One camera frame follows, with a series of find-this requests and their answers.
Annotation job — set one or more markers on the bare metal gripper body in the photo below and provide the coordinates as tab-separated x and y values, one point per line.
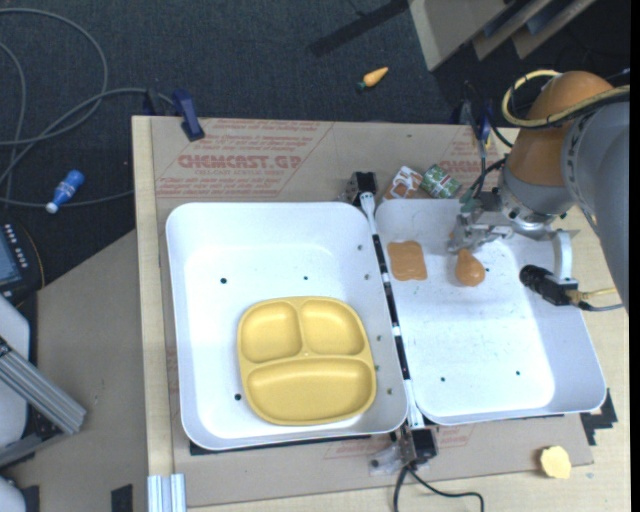
492	215

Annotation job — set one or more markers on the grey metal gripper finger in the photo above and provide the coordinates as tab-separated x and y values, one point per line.
481	239
457	240

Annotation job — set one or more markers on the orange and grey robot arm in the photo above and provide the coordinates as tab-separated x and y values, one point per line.
595	150

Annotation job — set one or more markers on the orange pear-shaped toy food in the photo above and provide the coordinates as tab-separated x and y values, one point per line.
469	271

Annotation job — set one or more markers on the orange toast slice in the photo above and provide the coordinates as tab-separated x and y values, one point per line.
407	260

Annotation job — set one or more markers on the green and red can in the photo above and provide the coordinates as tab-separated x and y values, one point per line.
440	181

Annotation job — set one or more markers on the orange and white carton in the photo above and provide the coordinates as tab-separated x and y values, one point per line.
402	184

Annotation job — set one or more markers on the white plastic tray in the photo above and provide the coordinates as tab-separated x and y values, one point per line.
475	340
210	310

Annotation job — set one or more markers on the thin black and white rod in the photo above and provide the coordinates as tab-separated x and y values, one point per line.
395	320

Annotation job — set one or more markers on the orange carrot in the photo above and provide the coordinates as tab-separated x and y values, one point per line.
375	76

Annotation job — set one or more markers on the brown cardboard board red print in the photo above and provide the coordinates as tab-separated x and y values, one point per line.
280	165

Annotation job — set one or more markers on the yellow divided plate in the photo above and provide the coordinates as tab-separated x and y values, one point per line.
305	370

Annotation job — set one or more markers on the yellow crinkled chip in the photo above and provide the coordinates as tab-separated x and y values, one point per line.
556	462

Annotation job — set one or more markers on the blue bottle with white cap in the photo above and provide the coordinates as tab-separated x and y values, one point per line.
67	189

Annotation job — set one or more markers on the black cylinder on white bracket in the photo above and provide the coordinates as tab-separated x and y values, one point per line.
542	282

